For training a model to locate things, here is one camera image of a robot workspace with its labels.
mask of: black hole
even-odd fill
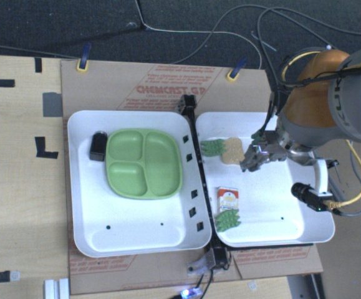
[[[195,207],[193,207],[188,211],[188,213],[190,215],[190,218],[192,218],[197,213],[197,211],[195,210]]]
[[[204,229],[204,223],[203,222],[199,222],[197,224],[197,231],[199,232],[200,230],[203,230]]]

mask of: cardboard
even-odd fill
[[[265,72],[242,69],[238,79],[229,82],[230,68],[90,61],[88,71],[80,73],[76,65],[76,60],[61,61],[71,294],[194,285],[200,276],[188,275],[187,264],[202,257],[203,249],[99,259],[77,250],[72,233],[67,121],[80,110],[177,111],[182,94],[196,96],[196,115],[265,112],[270,95]],[[216,273],[213,282],[322,271],[314,245],[232,253],[229,270]]]

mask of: white tray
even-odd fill
[[[166,199],[136,200],[112,191],[105,163],[90,160],[89,149],[95,132],[109,135],[124,128],[151,128],[174,137],[183,167],[180,192]],[[199,249],[209,242],[212,229],[190,127],[183,116],[80,111],[68,121],[68,139],[74,239],[83,254],[107,257]]]
[[[245,152],[251,135],[260,129],[265,117],[265,113],[203,113],[196,121],[199,140],[238,137]],[[275,125],[276,119],[272,118],[267,129],[273,130]],[[237,165],[222,163],[220,156],[203,156],[203,167],[214,216],[218,214],[218,187],[239,189],[241,225],[218,233],[226,245],[292,245],[326,242],[332,238],[335,232],[332,214],[313,211],[291,194],[291,186],[296,182],[315,187],[313,166],[300,166],[287,159],[243,173]]]

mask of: blue clip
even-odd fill
[[[236,65],[236,67],[229,71],[229,73],[226,76],[226,80],[229,82],[234,82],[237,80],[239,71],[245,66],[247,63],[247,58],[243,57]]]
[[[82,58],[78,60],[78,64],[76,66],[76,70],[78,72],[86,72],[87,68],[89,67],[89,54],[90,54],[90,49],[92,48],[92,44],[90,42],[86,42],[85,46],[83,48],[83,54],[82,54]]]

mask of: green plate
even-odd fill
[[[123,197],[167,198],[183,184],[178,144],[161,131],[128,128],[112,133],[105,160],[108,182]]]

